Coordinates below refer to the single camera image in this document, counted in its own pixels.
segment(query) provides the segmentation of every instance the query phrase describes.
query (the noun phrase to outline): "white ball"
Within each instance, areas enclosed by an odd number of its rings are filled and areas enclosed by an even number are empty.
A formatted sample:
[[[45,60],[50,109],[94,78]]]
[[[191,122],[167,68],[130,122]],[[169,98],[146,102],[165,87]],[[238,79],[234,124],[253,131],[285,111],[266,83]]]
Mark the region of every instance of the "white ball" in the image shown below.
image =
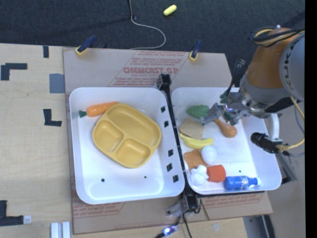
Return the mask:
[[[202,149],[202,159],[211,166],[217,157],[217,150],[212,145],[207,145]]]

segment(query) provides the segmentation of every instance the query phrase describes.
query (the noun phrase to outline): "blue bottle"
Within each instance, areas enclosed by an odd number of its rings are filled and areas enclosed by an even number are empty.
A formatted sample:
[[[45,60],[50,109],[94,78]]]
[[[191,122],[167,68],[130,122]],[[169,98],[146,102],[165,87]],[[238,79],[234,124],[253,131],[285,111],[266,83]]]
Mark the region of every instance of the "blue bottle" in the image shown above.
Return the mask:
[[[247,176],[226,177],[223,182],[224,188],[232,189],[247,189],[251,185],[258,185],[258,178],[250,178]]]

